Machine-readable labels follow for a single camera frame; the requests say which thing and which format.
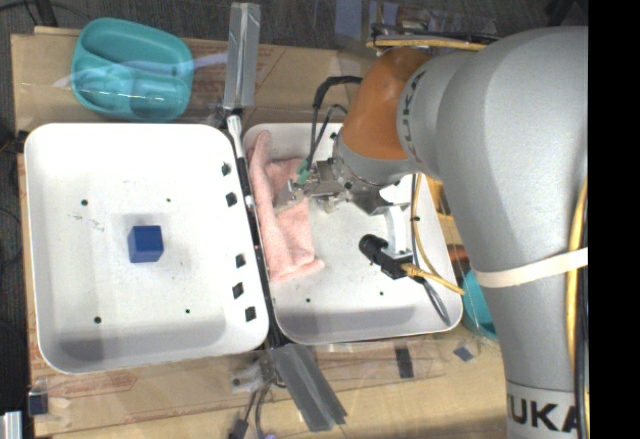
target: teal container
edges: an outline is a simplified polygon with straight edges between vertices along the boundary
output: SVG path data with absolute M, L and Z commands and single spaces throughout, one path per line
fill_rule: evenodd
M 462 296 L 462 304 L 464 306 L 463 325 L 482 336 L 497 339 L 493 318 L 473 270 L 469 270 L 464 276 L 462 289 L 465 292 Z
M 99 18 L 78 37 L 71 88 L 94 112 L 171 122 L 187 109 L 193 71 L 193 55 L 182 39 L 131 21 Z

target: pink cloth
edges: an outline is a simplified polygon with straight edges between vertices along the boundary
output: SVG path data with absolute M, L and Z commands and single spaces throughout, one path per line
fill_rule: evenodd
M 249 178 L 260 223 L 260 234 L 271 281 L 316 272 L 324 262 L 316 258 L 309 224 L 309 199 L 278 212 L 273 202 L 287 180 L 296 178 L 302 160 L 271 161 L 271 134 L 258 134 L 256 145 L 248 153 Z

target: blue block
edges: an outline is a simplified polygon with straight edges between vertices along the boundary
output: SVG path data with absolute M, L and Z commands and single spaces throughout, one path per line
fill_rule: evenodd
M 164 252 L 160 226 L 133 226 L 127 241 L 131 263 L 158 261 Z

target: white strap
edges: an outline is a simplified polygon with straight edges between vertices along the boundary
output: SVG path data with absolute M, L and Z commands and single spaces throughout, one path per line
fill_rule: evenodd
M 563 252 L 550 258 L 530 263 L 523 267 L 501 270 L 500 272 L 479 272 L 473 270 L 476 281 L 485 288 L 507 288 L 530 283 L 552 275 L 564 274 L 589 264 L 588 247 L 577 251 Z

